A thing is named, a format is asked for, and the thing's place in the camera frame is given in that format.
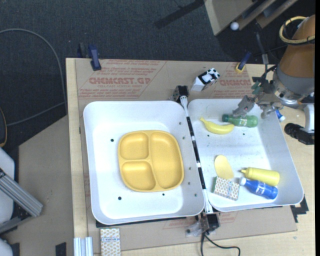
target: patterned block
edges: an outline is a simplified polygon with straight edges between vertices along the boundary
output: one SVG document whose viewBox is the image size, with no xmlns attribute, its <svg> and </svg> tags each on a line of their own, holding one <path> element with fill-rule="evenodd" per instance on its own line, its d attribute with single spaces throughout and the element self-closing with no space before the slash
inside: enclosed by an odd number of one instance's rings
<svg viewBox="0 0 320 256">
<path fill-rule="evenodd" d="M 119 228 L 100 229 L 101 256 L 120 256 L 120 230 Z"/>
<path fill-rule="evenodd" d="M 239 187 L 240 185 L 238 183 L 231 180 L 220 178 L 218 176 L 213 178 L 212 192 L 221 197 L 234 201 L 238 200 Z"/>
</svg>

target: blue bottle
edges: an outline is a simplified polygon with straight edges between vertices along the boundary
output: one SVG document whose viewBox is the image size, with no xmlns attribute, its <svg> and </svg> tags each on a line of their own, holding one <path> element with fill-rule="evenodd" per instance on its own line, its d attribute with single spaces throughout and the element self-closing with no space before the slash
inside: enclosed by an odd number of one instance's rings
<svg viewBox="0 0 320 256">
<path fill-rule="evenodd" d="M 258 180 L 249 180 L 241 177 L 239 184 L 247 187 L 252 193 L 264 196 L 268 199 L 275 199 L 278 195 L 278 189 Z"/>
</svg>

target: yellow cable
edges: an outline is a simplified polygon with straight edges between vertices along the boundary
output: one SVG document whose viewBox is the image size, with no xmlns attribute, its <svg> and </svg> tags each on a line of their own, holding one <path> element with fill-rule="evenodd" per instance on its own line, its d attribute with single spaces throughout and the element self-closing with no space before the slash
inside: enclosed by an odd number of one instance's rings
<svg viewBox="0 0 320 256">
<path fill-rule="evenodd" d="M 292 39 L 287 39 L 284 37 L 283 35 L 283 32 L 285 30 L 285 27 L 288 26 L 290 23 L 292 23 L 293 21 L 296 21 L 296 20 L 305 20 L 306 17 L 303 17 L 303 16 L 296 16 L 296 17 L 293 17 L 293 18 L 290 18 L 288 19 L 281 27 L 280 27 L 280 30 L 279 30 L 279 37 L 280 39 L 287 43 L 287 44 L 291 44 L 291 45 L 300 45 L 300 44 L 305 44 L 309 41 L 312 41 L 316 38 L 316 35 L 311 35 L 311 36 L 308 36 L 307 38 L 305 39 L 299 39 L 299 40 L 292 40 Z"/>
</svg>

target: green bottle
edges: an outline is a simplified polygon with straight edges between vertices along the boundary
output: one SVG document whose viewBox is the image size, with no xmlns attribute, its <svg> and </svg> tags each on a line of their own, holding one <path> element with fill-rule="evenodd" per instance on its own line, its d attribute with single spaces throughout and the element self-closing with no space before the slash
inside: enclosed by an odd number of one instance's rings
<svg viewBox="0 0 320 256">
<path fill-rule="evenodd" d="M 235 126 L 243 127 L 256 127 L 258 125 L 258 118 L 255 115 L 246 115 L 246 116 L 232 116 L 231 114 L 222 115 L 223 122 L 229 122 Z"/>
</svg>

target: robotic arm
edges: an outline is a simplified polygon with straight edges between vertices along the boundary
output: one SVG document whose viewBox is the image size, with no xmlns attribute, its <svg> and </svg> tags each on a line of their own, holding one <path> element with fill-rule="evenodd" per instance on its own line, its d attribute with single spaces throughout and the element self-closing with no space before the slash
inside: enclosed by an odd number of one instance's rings
<svg viewBox="0 0 320 256">
<path fill-rule="evenodd" d="M 283 34 L 286 26 L 293 21 L 302 20 L 292 39 Z M 283 107 L 303 110 L 305 126 L 288 123 L 284 131 L 300 142 L 311 145 L 315 143 L 315 27 L 316 16 L 297 16 L 287 20 L 279 30 L 279 36 L 288 44 L 278 65 L 266 69 L 261 80 L 255 83 L 254 97 L 245 96 L 233 111 L 234 116 L 246 115 L 257 104 L 268 115 Z M 265 77 L 273 71 L 273 79 L 268 82 Z"/>
</svg>

